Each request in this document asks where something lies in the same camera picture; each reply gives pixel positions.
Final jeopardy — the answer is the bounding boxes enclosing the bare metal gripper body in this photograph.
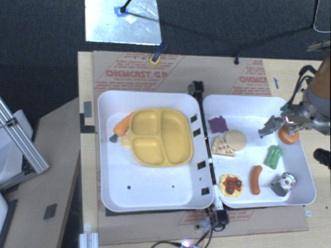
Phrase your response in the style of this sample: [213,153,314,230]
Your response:
[283,104,331,136]

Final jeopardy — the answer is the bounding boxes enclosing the green bean bundle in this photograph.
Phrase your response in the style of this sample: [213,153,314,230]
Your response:
[263,145,283,169]

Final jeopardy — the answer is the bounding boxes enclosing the white plastic tray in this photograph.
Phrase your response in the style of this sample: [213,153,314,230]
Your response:
[97,89,216,213]
[202,94,317,209]

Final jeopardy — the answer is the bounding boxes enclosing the beige round biscuit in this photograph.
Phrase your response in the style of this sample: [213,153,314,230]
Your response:
[224,129,247,151]

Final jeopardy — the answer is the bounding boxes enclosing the purple grapes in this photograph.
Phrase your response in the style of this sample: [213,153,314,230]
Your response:
[207,115,230,134]

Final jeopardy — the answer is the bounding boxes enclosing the white can with orange print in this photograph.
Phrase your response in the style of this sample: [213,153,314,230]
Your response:
[270,172,296,197]

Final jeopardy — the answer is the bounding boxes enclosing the pizza slice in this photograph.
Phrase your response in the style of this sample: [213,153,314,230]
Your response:
[210,134,236,158]

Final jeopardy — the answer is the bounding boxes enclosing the red sausage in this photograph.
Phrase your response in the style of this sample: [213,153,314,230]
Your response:
[249,165,263,196]

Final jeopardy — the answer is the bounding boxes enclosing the thin black and white rod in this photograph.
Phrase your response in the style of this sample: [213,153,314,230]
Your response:
[194,91,223,216]

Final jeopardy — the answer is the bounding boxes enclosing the yellow spaghetti with meatballs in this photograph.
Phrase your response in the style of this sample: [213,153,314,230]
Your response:
[218,174,244,198]

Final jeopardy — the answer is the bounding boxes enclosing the yellow divided plate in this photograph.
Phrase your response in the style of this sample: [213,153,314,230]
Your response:
[128,107,194,168]

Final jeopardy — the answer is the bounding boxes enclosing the brown cardboard board, red print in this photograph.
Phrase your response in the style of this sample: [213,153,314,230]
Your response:
[92,51,324,245]

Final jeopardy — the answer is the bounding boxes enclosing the pale yellow toy food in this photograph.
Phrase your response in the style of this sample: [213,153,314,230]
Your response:
[119,134,133,150]

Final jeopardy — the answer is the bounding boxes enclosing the orange carrot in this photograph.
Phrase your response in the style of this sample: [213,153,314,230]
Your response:
[109,111,136,143]

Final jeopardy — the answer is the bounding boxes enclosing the black block with thin wires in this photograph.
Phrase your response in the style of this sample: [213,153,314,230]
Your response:
[205,207,230,230]
[187,80,205,97]

